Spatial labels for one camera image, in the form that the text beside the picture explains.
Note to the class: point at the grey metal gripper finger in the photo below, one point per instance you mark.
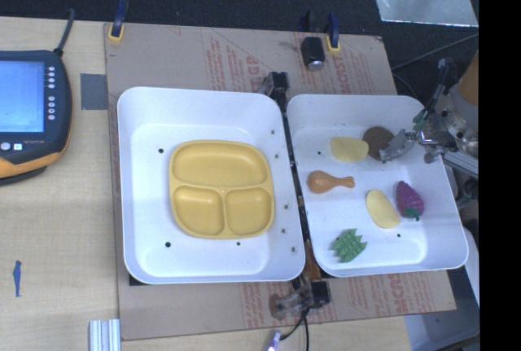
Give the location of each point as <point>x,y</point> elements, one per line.
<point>397,146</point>
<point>435,153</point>

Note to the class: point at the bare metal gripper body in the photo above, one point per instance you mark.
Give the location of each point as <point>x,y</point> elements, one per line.
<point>456,135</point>

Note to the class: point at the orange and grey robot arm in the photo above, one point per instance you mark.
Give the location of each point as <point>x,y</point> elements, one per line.
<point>469,90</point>

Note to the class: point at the brown round biscuit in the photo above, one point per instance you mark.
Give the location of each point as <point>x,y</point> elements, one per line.
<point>376,137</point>

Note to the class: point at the pale yellow potato piece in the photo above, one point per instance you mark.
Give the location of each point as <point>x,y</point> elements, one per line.
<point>348,149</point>
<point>382,210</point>

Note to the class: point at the white plastic tray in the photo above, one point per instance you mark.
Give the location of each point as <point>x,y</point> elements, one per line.
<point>431,219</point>
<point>146,186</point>

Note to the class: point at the orange chicken drumstick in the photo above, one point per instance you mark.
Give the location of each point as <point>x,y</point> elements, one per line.
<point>321,182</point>

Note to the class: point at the thin black rod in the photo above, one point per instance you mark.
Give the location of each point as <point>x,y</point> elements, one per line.
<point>294,174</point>

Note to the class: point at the green pea pods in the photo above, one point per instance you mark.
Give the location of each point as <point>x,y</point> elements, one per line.
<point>348,245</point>

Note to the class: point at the small black can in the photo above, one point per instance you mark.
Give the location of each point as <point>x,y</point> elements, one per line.
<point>312,50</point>

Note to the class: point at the yellow divided plate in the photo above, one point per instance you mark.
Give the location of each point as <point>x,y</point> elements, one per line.
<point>220,166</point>

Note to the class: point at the brown cardboard board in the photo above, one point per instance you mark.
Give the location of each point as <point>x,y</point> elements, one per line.
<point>163,56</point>

